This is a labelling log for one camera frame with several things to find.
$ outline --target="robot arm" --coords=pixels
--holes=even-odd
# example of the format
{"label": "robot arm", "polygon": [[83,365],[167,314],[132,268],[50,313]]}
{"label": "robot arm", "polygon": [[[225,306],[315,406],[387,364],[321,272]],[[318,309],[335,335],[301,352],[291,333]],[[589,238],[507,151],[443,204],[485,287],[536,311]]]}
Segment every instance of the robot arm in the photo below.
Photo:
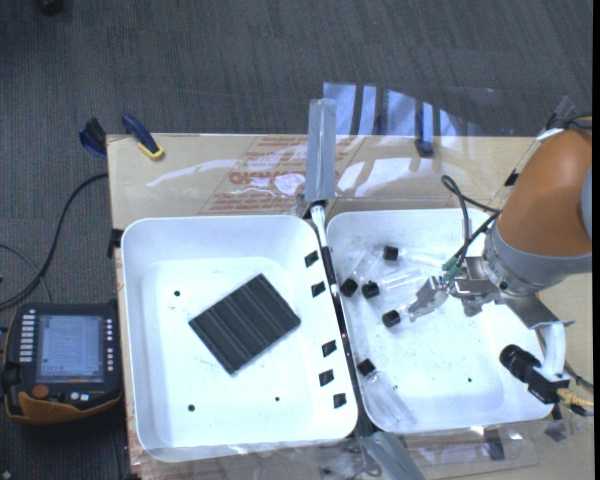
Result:
{"label": "robot arm", "polygon": [[537,398],[555,403],[569,382],[564,327],[572,322],[556,317],[537,294],[592,270],[592,134],[565,129],[539,140],[485,233],[482,256],[466,257],[452,279],[425,284],[409,315],[414,321],[439,306],[439,291],[461,299],[468,316],[488,302],[506,304],[529,329],[542,332],[545,357],[529,360],[511,345],[501,362]]}
{"label": "robot arm", "polygon": [[592,269],[591,133],[538,147],[487,233],[485,272],[505,294],[535,294]]}

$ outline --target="yellow connector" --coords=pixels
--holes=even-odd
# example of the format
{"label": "yellow connector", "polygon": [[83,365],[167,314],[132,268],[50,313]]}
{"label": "yellow connector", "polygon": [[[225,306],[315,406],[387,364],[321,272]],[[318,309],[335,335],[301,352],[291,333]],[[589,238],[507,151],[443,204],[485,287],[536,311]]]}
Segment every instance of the yellow connector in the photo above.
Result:
{"label": "yellow connector", "polygon": [[579,405],[580,407],[593,407],[593,400],[578,396],[569,388],[558,388],[556,394],[566,404]]}

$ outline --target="white tray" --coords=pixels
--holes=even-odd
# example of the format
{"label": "white tray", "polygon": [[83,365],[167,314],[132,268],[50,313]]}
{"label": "white tray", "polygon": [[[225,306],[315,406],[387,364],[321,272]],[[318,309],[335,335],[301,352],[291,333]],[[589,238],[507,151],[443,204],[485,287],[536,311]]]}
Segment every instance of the white tray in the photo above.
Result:
{"label": "white tray", "polygon": [[[358,415],[313,228],[288,215],[144,219],[122,238],[138,438],[185,461],[346,437]],[[263,273],[299,327],[229,374],[188,322]],[[317,296],[311,286],[327,287]],[[326,357],[322,345],[335,340]],[[321,386],[319,375],[332,370]],[[339,407],[334,396],[344,395]]]}
{"label": "white tray", "polygon": [[[488,216],[473,209],[469,215],[473,229]],[[462,212],[347,212],[331,219],[327,237],[339,283],[349,275],[361,251],[399,247],[404,272],[410,277],[402,292],[409,304],[425,280],[439,275],[442,265],[462,245]],[[483,243],[481,235],[469,255],[479,256]],[[549,414],[551,405],[537,400],[500,363],[500,352],[511,343],[543,358],[535,332],[505,305],[490,303],[476,316],[467,317],[460,301],[449,297],[442,307],[415,322],[407,319],[387,328],[381,317],[392,307],[383,306],[380,297],[367,300],[358,289],[342,300],[356,363],[371,359],[392,379],[411,411],[411,419],[383,430],[405,434],[450,430]],[[367,412],[377,424],[380,419],[372,410],[369,405]]]}

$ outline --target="black rubber mat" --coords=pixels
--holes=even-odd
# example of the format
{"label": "black rubber mat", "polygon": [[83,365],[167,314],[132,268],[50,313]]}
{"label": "black rubber mat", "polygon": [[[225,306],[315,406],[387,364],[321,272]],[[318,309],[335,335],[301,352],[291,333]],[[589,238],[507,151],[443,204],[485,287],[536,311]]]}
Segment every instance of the black rubber mat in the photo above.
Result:
{"label": "black rubber mat", "polygon": [[189,321],[230,374],[300,325],[300,318],[263,275]]}

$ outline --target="gray carpet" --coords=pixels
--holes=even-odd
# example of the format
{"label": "gray carpet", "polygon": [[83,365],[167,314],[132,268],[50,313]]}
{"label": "gray carpet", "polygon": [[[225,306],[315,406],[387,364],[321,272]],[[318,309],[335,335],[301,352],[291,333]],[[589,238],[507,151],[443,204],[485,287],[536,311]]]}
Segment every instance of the gray carpet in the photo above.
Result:
{"label": "gray carpet", "polygon": [[[72,191],[106,172],[78,139],[92,116],[109,133],[126,112],[154,132],[306,133],[309,100],[338,95],[352,108],[339,133],[408,133],[402,95],[447,117],[438,132],[510,136],[536,134],[565,97],[592,110],[593,0],[64,3],[45,16],[34,0],[0,0],[0,244],[38,267]],[[54,302],[115,295],[109,232],[98,180],[70,206],[45,272]],[[33,275],[0,245],[0,301]],[[38,285],[0,307],[0,325],[46,298]],[[0,404],[0,479],[123,478],[125,442],[121,406],[26,427]]]}

